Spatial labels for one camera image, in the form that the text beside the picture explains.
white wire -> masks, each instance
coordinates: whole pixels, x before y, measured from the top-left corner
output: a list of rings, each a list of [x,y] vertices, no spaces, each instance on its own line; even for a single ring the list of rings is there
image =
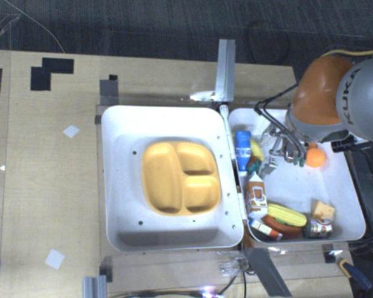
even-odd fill
[[[30,20],[32,20],[33,22],[35,22],[37,25],[39,25],[41,28],[43,28],[45,31],[48,32],[48,34],[50,34],[52,36],[52,38],[56,41],[56,43],[58,44],[58,46],[60,47],[61,51],[63,53],[65,53],[65,50],[63,49],[61,43],[58,41],[58,39],[55,37],[55,35],[48,29],[46,28],[44,25],[42,25],[39,21],[35,20],[34,18],[32,18],[30,15],[26,14],[24,11],[22,11],[21,9],[19,9],[18,7],[16,7],[15,5],[13,5],[11,2],[9,2],[8,0],[3,0],[4,2],[8,3],[10,6],[12,6],[15,10],[18,10],[20,13],[22,13],[24,16],[26,16],[27,18],[29,18]]]

yellow plate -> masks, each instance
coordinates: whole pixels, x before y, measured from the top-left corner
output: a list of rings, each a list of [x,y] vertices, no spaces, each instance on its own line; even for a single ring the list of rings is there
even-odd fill
[[[213,154],[191,142],[159,142],[142,156],[142,184],[149,206],[162,215],[213,210],[221,185]]]

dark background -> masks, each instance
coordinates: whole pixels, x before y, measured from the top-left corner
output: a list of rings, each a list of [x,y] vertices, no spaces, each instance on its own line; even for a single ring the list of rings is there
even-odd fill
[[[238,63],[290,65],[300,78],[325,50],[373,48],[373,0],[8,1],[50,29],[67,53],[216,61],[218,39],[230,38]],[[18,13],[0,0],[0,20]],[[60,52],[26,16],[0,38],[0,49]],[[373,147],[348,157],[368,224],[351,249],[373,283]]]

yellow cable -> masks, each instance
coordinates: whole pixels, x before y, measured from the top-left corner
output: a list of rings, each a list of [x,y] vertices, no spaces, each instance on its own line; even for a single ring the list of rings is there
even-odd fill
[[[345,55],[351,55],[351,56],[368,56],[368,55],[373,55],[373,50],[361,51],[361,52],[354,52],[354,51],[348,51],[348,50],[331,50],[321,55],[321,57],[326,56],[326,55],[331,55],[331,54],[345,54]]]

blue can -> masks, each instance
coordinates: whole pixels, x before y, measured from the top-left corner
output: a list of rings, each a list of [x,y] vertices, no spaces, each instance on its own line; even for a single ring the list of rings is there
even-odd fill
[[[250,146],[251,133],[245,130],[235,132],[235,154],[239,171],[247,171],[246,165],[251,157]]]

